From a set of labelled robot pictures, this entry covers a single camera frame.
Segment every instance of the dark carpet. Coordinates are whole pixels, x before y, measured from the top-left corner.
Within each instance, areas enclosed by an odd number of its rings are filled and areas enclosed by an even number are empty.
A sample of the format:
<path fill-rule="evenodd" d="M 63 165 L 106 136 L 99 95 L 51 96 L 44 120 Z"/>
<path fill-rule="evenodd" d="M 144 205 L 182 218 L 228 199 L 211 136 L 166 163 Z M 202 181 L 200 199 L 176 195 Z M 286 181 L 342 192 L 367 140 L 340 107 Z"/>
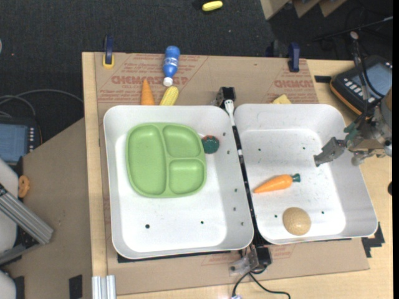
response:
<path fill-rule="evenodd" d="M 30 90 L 55 89 L 82 98 L 84 51 L 101 51 L 105 34 L 114 51 L 163 53 L 177 45 L 182 54 L 265 56 L 278 45 L 286 56 L 291 42 L 307 59 L 350 59 L 347 34 L 312 39 L 392 16 L 393 0 L 349 0 L 329 17 L 314 7 L 298 18 L 288 4 L 269 21 L 260 0 L 223 0 L 205 14 L 197 0 L 0 0 L 0 98 Z M 361 31 L 365 54 L 392 60 L 393 21 Z M 47 141 L 83 117 L 82 104 L 59 93 L 24 96 L 36 109 Z M 22 101 L 0 100 L 0 115 L 32 116 Z"/>

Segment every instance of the yellow object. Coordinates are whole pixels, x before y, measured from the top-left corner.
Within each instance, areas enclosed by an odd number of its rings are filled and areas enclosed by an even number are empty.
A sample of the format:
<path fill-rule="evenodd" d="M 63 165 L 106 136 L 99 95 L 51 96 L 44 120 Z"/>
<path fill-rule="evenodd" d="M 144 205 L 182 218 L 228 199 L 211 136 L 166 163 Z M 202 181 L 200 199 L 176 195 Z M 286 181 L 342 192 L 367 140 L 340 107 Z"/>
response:
<path fill-rule="evenodd" d="M 152 95 L 150 84 L 148 84 L 148 81 L 146 78 L 143 81 L 142 100 L 141 100 L 140 104 L 141 105 L 155 105 L 154 96 Z"/>
<path fill-rule="evenodd" d="M 223 2 L 221 1 L 211 1 L 207 2 L 202 6 L 203 11 L 212 11 L 223 7 Z"/>
<path fill-rule="evenodd" d="M 111 64 L 106 64 L 105 63 L 105 54 L 103 54 L 103 56 L 102 56 L 102 66 L 105 67 L 106 69 L 112 69 L 114 65 L 115 65 L 115 56 L 112 55 Z"/>
<path fill-rule="evenodd" d="M 273 102 L 273 104 L 291 104 L 291 101 L 287 98 L 287 95 L 283 94 L 277 97 Z"/>
<path fill-rule="evenodd" d="M 257 187 L 254 192 L 271 192 L 279 189 L 285 189 L 290 187 L 292 185 L 292 182 L 299 181 L 299 174 L 295 174 L 293 176 L 288 174 L 278 175 Z"/>
<path fill-rule="evenodd" d="M 18 197 L 24 198 L 30 187 L 29 178 L 25 175 L 21 175 L 18 179 Z"/>
<path fill-rule="evenodd" d="M 302 208 L 287 208 L 282 215 L 282 222 L 287 231 L 296 236 L 306 234 L 312 225 L 312 221 Z"/>
<path fill-rule="evenodd" d="M 168 87 L 164 92 L 160 105 L 174 105 L 178 96 L 179 89 L 172 85 L 171 87 Z"/>

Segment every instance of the yellow corn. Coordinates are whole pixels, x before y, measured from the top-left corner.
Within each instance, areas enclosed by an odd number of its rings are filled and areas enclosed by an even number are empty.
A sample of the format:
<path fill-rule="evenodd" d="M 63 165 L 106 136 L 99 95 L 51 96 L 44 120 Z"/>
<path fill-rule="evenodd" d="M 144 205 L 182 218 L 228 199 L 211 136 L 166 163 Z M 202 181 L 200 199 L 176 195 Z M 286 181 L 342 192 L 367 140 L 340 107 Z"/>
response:
<path fill-rule="evenodd" d="M 171 86 L 166 89 L 163 94 L 163 98 L 160 105 L 174 105 L 179 96 L 179 89 L 177 87 Z"/>

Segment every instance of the orange carrot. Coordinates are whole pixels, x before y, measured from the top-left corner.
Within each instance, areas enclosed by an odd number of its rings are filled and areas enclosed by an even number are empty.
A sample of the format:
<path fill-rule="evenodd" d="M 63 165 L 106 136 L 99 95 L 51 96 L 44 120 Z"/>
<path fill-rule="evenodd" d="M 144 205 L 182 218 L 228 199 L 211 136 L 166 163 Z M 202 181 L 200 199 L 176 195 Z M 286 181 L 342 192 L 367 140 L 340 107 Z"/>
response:
<path fill-rule="evenodd" d="M 142 101 L 140 104 L 141 105 L 155 105 L 154 96 L 152 95 L 150 84 L 148 84 L 148 81 L 146 78 L 143 81 Z"/>
<path fill-rule="evenodd" d="M 290 187 L 292 182 L 300 182 L 299 174 L 295 174 L 293 176 L 288 174 L 276 176 L 257 187 L 254 192 L 271 192 L 278 189 L 285 189 Z"/>

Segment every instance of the cardboard sheet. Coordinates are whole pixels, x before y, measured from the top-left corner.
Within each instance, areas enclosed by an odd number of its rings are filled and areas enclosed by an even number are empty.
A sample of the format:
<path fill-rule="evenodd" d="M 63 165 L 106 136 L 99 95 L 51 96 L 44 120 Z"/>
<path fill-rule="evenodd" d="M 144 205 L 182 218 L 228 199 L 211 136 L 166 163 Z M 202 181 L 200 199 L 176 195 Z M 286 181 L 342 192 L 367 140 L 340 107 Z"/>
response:
<path fill-rule="evenodd" d="M 4 268 L 12 278 L 24 277 L 24 298 L 69 299 L 69 280 L 74 277 L 81 278 L 82 298 L 90 298 L 85 147 L 85 121 L 81 119 L 23 158 L 24 174 L 31 182 L 24 203 L 54 229 L 49 244 L 26 252 Z"/>
<path fill-rule="evenodd" d="M 117 53 L 114 68 L 105 69 L 102 53 L 95 53 L 108 274 L 116 276 L 118 295 L 221 285 L 239 278 L 229 274 L 229 264 L 240 258 L 237 251 L 119 262 L 112 245 L 103 116 L 114 105 L 139 105 L 144 78 L 159 103 L 165 91 L 162 60 L 161 54 Z M 220 87 L 234 87 L 236 106 L 271 103 L 283 94 L 292 103 L 317 103 L 306 60 L 300 60 L 297 73 L 289 71 L 287 62 L 282 58 L 182 55 L 175 75 L 180 90 L 175 105 L 210 105 Z M 273 264 L 258 276 L 260 280 L 368 269 L 360 239 L 270 245 L 269 249 Z"/>

